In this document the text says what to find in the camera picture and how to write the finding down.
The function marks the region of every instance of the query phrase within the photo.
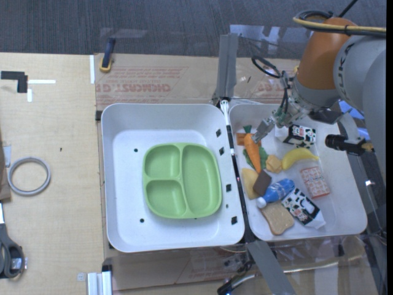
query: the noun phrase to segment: carrot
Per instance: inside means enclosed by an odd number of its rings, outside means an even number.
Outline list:
[[[260,173],[261,167],[260,167],[260,155],[259,155],[258,144],[256,144],[252,140],[251,126],[247,125],[244,126],[243,128],[244,131],[246,132],[246,135],[244,136],[244,148],[246,149],[247,154],[255,170],[257,171],[257,173]]]

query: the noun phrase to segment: yellow banana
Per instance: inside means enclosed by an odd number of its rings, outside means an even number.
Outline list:
[[[309,149],[300,147],[290,150],[282,158],[281,166],[283,170],[289,169],[298,160],[312,159],[318,160],[319,157],[314,155]]]

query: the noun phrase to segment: metal ring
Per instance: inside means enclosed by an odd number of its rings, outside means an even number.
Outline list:
[[[19,167],[21,164],[30,163],[30,162],[38,163],[39,165],[41,165],[45,169],[45,171],[47,172],[47,178],[44,181],[44,183],[40,187],[38,187],[37,189],[31,190],[31,191],[25,191],[25,190],[21,190],[21,189],[17,188],[13,184],[12,175],[13,175],[15,169],[17,167]],[[50,169],[49,169],[48,164],[44,160],[40,159],[39,157],[33,157],[33,156],[22,157],[22,158],[16,160],[14,163],[12,163],[7,176],[8,176],[8,183],[10,184],[11,189],[15,193],[17,193],[19,195],[24,195],[24,196],[27,196],[27,195],[30,196],[30,195],[36,195],[36,194],[42,192],[48,186],[49,181],[50,181]]]

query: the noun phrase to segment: green bowl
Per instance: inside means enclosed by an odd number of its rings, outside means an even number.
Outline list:
[[[202,218],[221,205],[219,167],[214,154],[193,143],[159,144],[143,160],[147,205],[163,218]]]

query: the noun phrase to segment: wooden surface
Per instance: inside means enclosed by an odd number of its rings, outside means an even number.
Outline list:
[[[86,294],[79,273],[100,272],[104,261],[99,180],[95,86],[90,58],[80,55],[0,53],[0,70],[24,71],[33,101],[17,93],[16,81],[0,80],[0,130],[11,145],[11,161],[44,159],[52,171],[44,192],[32,197],[12,193],[4,201],[8,233],[23,247],[27,270],[18,280],[0,279],[0,294]],[[15,172],[14,183],[33,189],[45,178],[30,165]],[[370,265],[363,255],[347,265],[288,273],[298,294],[377,294]],[[216,294],[222,281],[158,286],[114,294]],[[234,294],[270,294],[262,278]]]

